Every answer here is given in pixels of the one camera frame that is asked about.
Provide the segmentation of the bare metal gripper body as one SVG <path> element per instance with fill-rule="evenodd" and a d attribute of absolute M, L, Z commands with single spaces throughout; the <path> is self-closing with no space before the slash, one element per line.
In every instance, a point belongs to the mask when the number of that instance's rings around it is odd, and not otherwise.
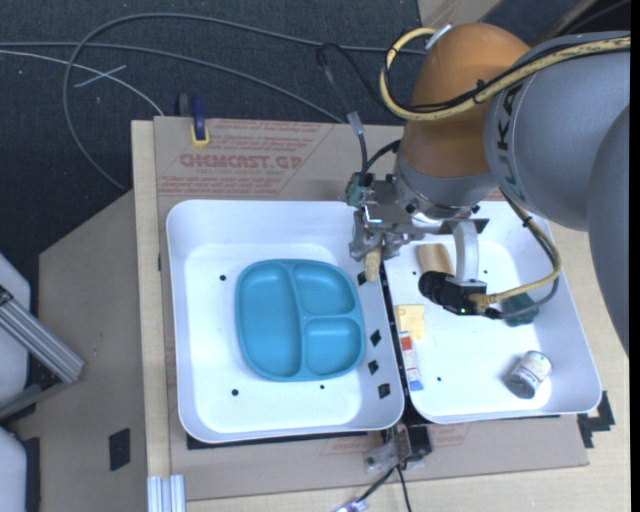
<path fill-rule="evenodd" d="M 405 241 L 451 234 L 489 193 L 489 176 L 440 178 L 416 173 L 370 179 L 356 197 L 355 241 Z"/>

